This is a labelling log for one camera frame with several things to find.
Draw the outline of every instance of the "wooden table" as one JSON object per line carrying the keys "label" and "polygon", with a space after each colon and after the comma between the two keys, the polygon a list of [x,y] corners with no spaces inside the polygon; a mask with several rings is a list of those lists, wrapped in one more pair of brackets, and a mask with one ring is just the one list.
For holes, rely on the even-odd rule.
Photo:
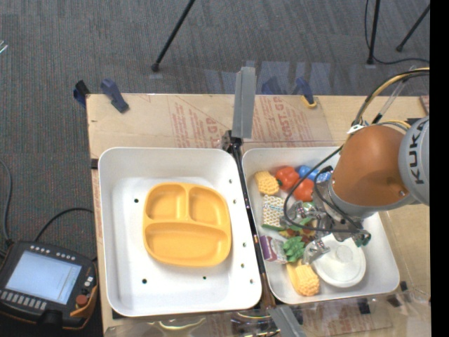
{"label": "wooden table", "polygon": [[[128,332],[139,319],[112,318],[112,309],[105,288],[105,263],[101,226],[100,186],[95,168],[100,155],[110,147],[220,147],[225,131],[232,129],[234,109],[233,95],[164,95],[123,94],[130,109],[119,113],[106,95],[86,97],[88,134],[93,161],[92,184],[95,202],[95,226],[98,245],[98,270],[102,301],[103,329]],[[296,95],[257,95],[253,118],[253,139],[243,146],[252,147],[301,147],[313,145],[340,145],[346,140],[346,132],[354,120],[365,97],[317,96],[314,109],[305,107]],[[378,96],[370,104],[363,117],[367,121],[381,109],[387,97]],[[425,116],[420,98],[400,97],[384,115],[389,119],[406,120]],[[420,336],[430,336],[430,234],[429,207],[405,206],[381,213],[391,249],[399,268],[401,281],[412,291],[414,314],[397,310],[391,303],[379,302],[378,312],[385,310],[378,321],[371,322],[369,336],[383,336],[384,328],[407,336],[410,323],[421,329]],[[308,330],[308,336],[331,336],[332,331]],[[355,331],[351,336],[367,336],[367,332]]]}

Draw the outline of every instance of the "yellow plate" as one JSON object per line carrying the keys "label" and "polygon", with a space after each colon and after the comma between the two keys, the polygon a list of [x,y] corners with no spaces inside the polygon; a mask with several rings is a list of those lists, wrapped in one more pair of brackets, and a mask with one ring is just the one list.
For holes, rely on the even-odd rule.
{"label": "yellow plate", "polygon": [[155,185],[145,199],[142,227],[148,253],[171,265],[214,266],[231,250],[226,200],[202,185]]}

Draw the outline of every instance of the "black cable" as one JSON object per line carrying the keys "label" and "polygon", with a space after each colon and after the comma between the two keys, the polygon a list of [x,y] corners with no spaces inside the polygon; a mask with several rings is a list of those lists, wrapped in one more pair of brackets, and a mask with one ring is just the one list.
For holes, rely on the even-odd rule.
{"label": "black cable", "polygon": [[[410,77],[407,77],[405,79],[400,80],[400,84],[402,84],[402,87],[405,86],[406,82],[409,80]],[[384,116],[383,114],[381,114],[380,112],[382,111],[382,109],[377,113],[377,115],[374,117],[374,119],[371,121],[371,124],[376,124],[377,122],[380,121],[380,119]]]}
{"label": "black cable", "polygon": [[[57,215],[53,216],[50,220],[46,222],[46,224],[41,228],[41,230],[37,233],[36,237],[33,239],[34,242],[37,242],[37,240],[40,238],[40,236],[45,232],[46,228],[57,218],[64,215],[65,213],[71,212],[71,211],[87,211],[93,213],[92,210],[87,209],[85,207],[72,207],[70,209],[65,209],[64,211],[59,212]],[[97,256],[94,256],[91,258],[92,261],[97,260]]]}
{"label": "black cable", "polygon": [[327,157],[325,157],[324,159],[322,159],[319,163],[317,163],[314,167],[312,167],[304,176],[302,176],[293,186],[292,190],[288,193],[286,199],[284,200],[283,203],[283,215],[284,218],[292,225],[300,227],[300,228],[305,228],[307,230],[313,230],[313,231],[320,231],[320,232],[349,232],[349,233],[354,233],[354,230],[342,230],[342,229],[328,229],[328,228],[320,228],[320,227],[312,227],[312,226],[306,226],[306,225],[301,225],[299,223],[295,223],[291,220],[290,217],[288,217],[287,214],[287,203],[288,200],[290,199],[290,197],[292,196],[293,192],[296,190],[296,187],[298,187],[302,181],[304,181],[308,175],[310,175],[313,171],[315,171],[319,166],[321,166],[322,164],[324,164],[326,161],[328,161],[330,158],[332,158],[333,156],[335,156],[341,149],[343,148],[343,145],[341,145],[339,148],[337,148],[335,151],[333,151],[331,154],[329,154]]}
{"label": "black cable", "polygon": [[323,194],[321,194],[321,191],[316,187],[316,181],[318,179],[318,176],[322,174],[323,172],[327,172],[327,168],[321,169],[315,176],[315,185],[314,185],[314,191],[318,195],[318,197],[323,201],[326,205],[328,205],[332,210],[337,211],[340,215],[343,216],[345,220],[348,220],[355,228],[359,229],[360,226],[357,225],[352,218],[350,218],[345,212],[343,212],[336,204],[333,202],[327,200],[324,198]]}
{"label": "black cable", "polygon": [[[367,23],[366,23],[366,20],[368,18],[368,2],[369,2],[369,0],[366,0],[366,5],[365,5],[365,41],[366,41],[366,46],[368,47],[368,50],[370,50],[371,46],[368,41],[368,31],[367,31]],[[422,59],[422,58],[405,58],[405,59],[400,59],[400,60],[396,60],[396,61],[385,62],[385,61],[381,61],[381,60],[377,59],[373,55],[373,59],[376,60],[379,64],[383,64],[383,65],[393,65],[393,64],[397,64],[399,62],[404,62],[404,61],[421,61],[421,62],[425,62],[426,64],[430,65],[429,60]]]}
{"label": "black cable", "polygon": [[[4,161],[2,159],[0,159],[0,164],[3,165],[3,167],[6,170],[6,174],[8,176],[8,196],[6,198],[5,208],[4,208],[4,212],[3,212],[3,216],[2,216],[2,233],[3,233],[4,238],[6,239],[6,244],[9,247],[13,243],[13,240],[9,238],[8,229],[6,227],[6,221],[8,219],[8,210],[9,210],[9,205],[10,205],[10,202],[11,202],[11,195],[12,195],[12,191],[13,191],[13,177],[11,175],[11,172],[9,171],[9,168],[7,167],[7,165],[4,163]],[[46,228],[54,220],[56,220],[56,218],[59,218],[63,214],[65,214],[67,212],[70,212],[70,211],[87,211],[87,212],[93,213],[92,210],[87,209],[85,207],[72,207],[70,209],[65,209],[64,211],[59,212],[57,215],[53,216],[50,220],[48,220],[47,223],[37,233],[37,235],[36,235],[36,237],[34,238],[33,241],[36,242],[38,240],[38,238],[40,238],[40,236],[44,233]],[[7,251],[5,251],[3,249],[0,249],[0,257],[5,258],[6,254],[7,254]]]}
{"label": "black cable", "polygon": [[[8,229],[6,228],[6,219],[8,216],[8,210],[9,210],[9,204],[11,202],[11,195],[12,195],[12,191],[13,191],[13,178],[11,176],[11,172],[9,171],[9,168],[7,167],[7,165],[3,162],[2,159],[0,159],[0,163],[3,165],[3,167],[6,170],[6,174],[8,175],[8,196],[6,198],[5,201],[5,207],[4,207],[4,212],[3,212],[3,216],[2,216],[2,233],[3,236],[5,237],[6,240],[6,244],[8,246],[11,245],[11,240],[9,238],[8,235]],[[5,257],[6,256],[6,251],[3,249],[0,249],[0,256],[1,257]]]}
{"label": "black cable", "polygon": [[[420,67],[415,70],[401,72],[399,74],[394,75],[393,77],[389,77],[388,79],[385,79],[363,101],[363,104],[360,107],[360,109],[358,110],[356,118],[351,123],[351,126],[361,123],[361,121],[363,120],[362,115],[366,111],[369,104],[371,104],[372,100],[376,96],[378,96],[381,92],[383,92],[383,90],[386,89],[387,87],[391,86],[394,83],[400,82],[400,81],[412,79],[413,77],[423,77],[423,76],[429,76],[429,75],[430,75],[430,67]],[[375,119],[377,121],[379,121],[381,117],[375,117]]]}

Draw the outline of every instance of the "red toy tomato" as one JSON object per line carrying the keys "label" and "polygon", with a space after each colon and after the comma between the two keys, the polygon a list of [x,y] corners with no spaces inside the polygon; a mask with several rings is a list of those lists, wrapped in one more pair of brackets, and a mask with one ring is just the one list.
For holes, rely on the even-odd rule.
{"label": "red toy tomato", "polygon": [[295,191],[293,191],[293,196],[296,200],[311,202],[313,200],[311,194],[314,191],[314,185],[314,181],[306,178],[298,187],[296,187]]}

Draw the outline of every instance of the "toy tomato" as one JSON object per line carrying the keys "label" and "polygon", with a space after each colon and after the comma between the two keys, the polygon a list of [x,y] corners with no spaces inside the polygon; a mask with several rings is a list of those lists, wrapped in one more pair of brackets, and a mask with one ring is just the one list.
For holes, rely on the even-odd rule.
{"label": "toy tomato", "polygon": [[286,166],[276,172],[274,177],[278,180],[281,190],[288,190],[300,179],[300,175],[292,166]]}
{"label": "toy tomato", "polygon": [[293,196],[296,200],[311,202],[313,200],[311,194],[314,191],[314,185],[314,181],[308,178],[304,179],[304,181],[302,181],[300,185],[295,188],[295,191],[293,191]]}

